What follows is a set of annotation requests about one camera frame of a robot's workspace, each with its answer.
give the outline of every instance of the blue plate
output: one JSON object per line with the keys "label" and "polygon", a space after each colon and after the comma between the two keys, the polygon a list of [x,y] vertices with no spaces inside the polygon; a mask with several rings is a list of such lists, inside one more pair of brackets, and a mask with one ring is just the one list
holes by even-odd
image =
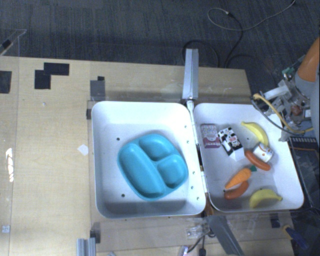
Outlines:
{"label": "blue plate", "polygon": [[117,163],[132,190],[147,201],[168,195],[188,177],[183,157],[169,140],[156,133],[124,145]]}

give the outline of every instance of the white sticker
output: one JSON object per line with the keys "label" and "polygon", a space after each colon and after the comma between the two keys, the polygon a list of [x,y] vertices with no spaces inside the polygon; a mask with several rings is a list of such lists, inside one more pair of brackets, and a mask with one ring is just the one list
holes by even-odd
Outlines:
{"label": "white sticker", "polygon": [[89,148],[85,145],[85,144],[82,144],[80,147],[77,148],[80,153],[84,156],[88,155],[89,153]]}
{"label": "white sticker", "polygon": [[10,233],[10,225],[2,226],[2,233]]}

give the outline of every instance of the white cable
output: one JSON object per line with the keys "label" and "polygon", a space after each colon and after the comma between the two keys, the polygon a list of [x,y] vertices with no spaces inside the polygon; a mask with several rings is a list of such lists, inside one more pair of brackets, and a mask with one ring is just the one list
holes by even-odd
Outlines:
{"label": "white cable", "polygon": [[255,24],[255,25],[253,25],[253,26],[246,27],[246,28],[243,28],[243,29],[229,28],[229,27],[221,26],[221,25],[215,23],[215,22],[210,18],[210,12],[211,12],[212,10],[219,10],[219,11],[224,12],[226,15],[228,15],[229,12],[228,12],[227,10],[224,10],[224,9],[221,9],[221,8],[217,8],[217,7],[211,8],[211,9],[208,10],[207,16],[208,16],[209,21],[210,21],[212,24],[214,24],[215,26],[217,26],[217,27],[219,27],[219,28],[222,28],[222,29],[224,29],[224,30],[230,30],[230,31],[246,31],[246,30],[253,29],[253,28],[255,28],[256,26],[260,25],[262,22],[265,22],[266,20],[268,20],[268,19],[270,19],[270,18],[273,18],[273,17],[275,17],[275,16],[283,13],[284,11],[288,10],[291,6],[293,6],[295,2],[296,2],[296,0],[293,0],[292,3],[291,3],[288,7],[286,7],[285,9],[277,12],[276,14],[273,14],[273,15],[271,15],[271,16],[269,16],[269,17],[264,18],[263,20],[261,20],[260,22],[258,22],[257,24]]}

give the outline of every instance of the wooden tabletop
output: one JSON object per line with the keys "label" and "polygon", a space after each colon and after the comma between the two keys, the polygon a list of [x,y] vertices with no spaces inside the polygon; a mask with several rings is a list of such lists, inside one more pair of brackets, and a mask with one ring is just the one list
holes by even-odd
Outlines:
{"label": "wooden tabletop", "polygon": [[[13,187],[5,187],[7,174],[0,176],[0,221],[11,227],[9,233],[0,235],[0,254],[75,255],[77,239],[87,239],[92,226],[89,156],[78,150],[81,145],[88,146],[90,80],[105,78],[107,100],[176,101],[182,94],[184,67],[3,56],[0,61],[0,70],[12,71],[11,93],[0,94],[5,109],[0,122],[17,113],[13,127],[16,133],[10,133],[16,143],[12,146]],[[52,75],[51,89],[35,89],[35,70],[43,70],[44,62],[69,64],[69,75]],[[249,103],[250,94],[243,70],[199,69],[199,96],[203,101]],[[6,147],[0,142],[0,150]],[[8,194],[6,190],[12,191],[7,197],[11,204],[5,204],[1,197]],[[289,215],[282,214],[279,219],[283,225],[291,223]],[[144,244],[140,236],[143,227],[126,230],[123,223],[106,223],[117,234],[111,240],[117,256],[178,254],[181,244],[175,243],[174,235],[175,246],[155,248],[158,242],[153,241],[161,240],[161,233]],[[229,223],[246,255],[293,255],[290,241],[280,228],[271,228],[268,217],[241,215]],[[185,234],[185,227],[179,228]],[[132,241],[128,242],[124,234],[129,234]],[[137,244],[134,241],[143,249],[128,248]],[[206,249],[207,256],[225,255],[216,238],[206,240]],[[97,255],[108,255],[107,247],[100,251]]]}

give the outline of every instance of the toy sausage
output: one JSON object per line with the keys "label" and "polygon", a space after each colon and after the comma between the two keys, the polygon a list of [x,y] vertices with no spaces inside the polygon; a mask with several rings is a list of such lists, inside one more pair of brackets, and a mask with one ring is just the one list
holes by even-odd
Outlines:
{"label": "toy sausage", "polygon": [[246,156],[246,158],[248,158],[248,160],[256,167],[264,170],[264,171],[269,171],[271,169],[271,166],[269,164],[267,164],[266,162],[263,162],[261,160],[259,160],[258,158],[256,158],[256,156],[254,155],[254,153],[252,153],[250,150],[246,150],[244,152],[244,155]]}
{"label": "toy sausage", "polygon": [[227,200],[236,199],[242,196],[242,194],[246,192],[248,187],[249,187],[248,181],[244,181],[241,183],[241,185],[238,188],[224,192],[224,198]]}

